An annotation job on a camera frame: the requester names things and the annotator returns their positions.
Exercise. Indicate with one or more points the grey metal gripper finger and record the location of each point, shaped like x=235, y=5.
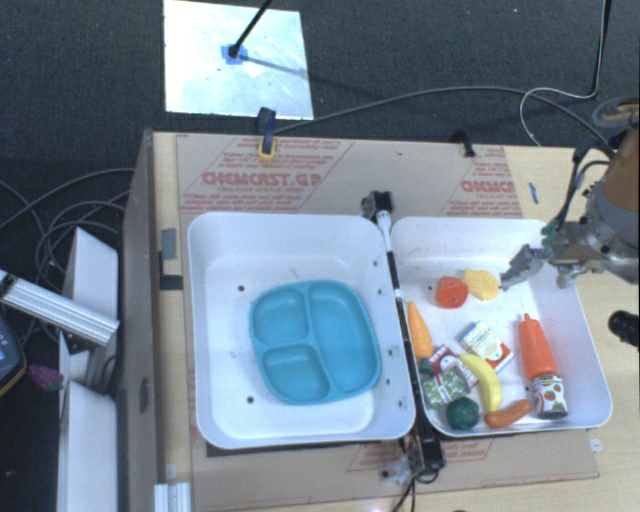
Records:
x=522, y=265
x=569, y=277

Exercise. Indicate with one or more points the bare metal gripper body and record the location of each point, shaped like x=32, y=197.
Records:
x=590, y=247

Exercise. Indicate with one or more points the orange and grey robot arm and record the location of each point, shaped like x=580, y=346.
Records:
x=622, y=170

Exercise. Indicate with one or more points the white plastic tray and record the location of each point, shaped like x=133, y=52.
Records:
x=220, y=325
x=565, y=310

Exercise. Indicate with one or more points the yellow toy corn piece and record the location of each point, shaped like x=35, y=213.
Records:
x=481, y=285

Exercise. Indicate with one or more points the orange toy tomato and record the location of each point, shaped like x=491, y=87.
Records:
x=451, y=292

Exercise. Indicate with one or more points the orange bottle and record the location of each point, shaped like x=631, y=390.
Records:
x=536, y=347

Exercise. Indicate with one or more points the white yellow and red carton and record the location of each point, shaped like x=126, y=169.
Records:
x=482, y=340

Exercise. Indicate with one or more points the small can strawberry print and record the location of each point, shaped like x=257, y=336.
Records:
x=550, y=397

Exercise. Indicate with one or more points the yellow banana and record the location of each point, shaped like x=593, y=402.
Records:
x=487, y=382

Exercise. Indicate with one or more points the orange carrot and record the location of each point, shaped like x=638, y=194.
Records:
x=419, y=332

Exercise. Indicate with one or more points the thin black and white rod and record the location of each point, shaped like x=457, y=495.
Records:
x=395, y=272

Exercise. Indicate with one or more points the green and white packet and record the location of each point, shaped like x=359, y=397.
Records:
x=440, y=389

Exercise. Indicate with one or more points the orange sausage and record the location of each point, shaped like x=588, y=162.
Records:
x=507, y=413

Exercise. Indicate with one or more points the green broccoli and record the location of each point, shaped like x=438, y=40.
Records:
x=462, y=414

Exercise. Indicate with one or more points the blue divided plate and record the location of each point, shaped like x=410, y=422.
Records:
x=320, y=340

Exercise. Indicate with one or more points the brown cardboard board red print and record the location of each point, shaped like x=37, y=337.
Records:
x=320, y=175

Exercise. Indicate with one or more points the purple toy grapes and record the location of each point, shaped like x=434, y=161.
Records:
x=44, y=377

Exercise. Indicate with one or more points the black cylinder on white bracket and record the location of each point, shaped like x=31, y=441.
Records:
x=626, y=326

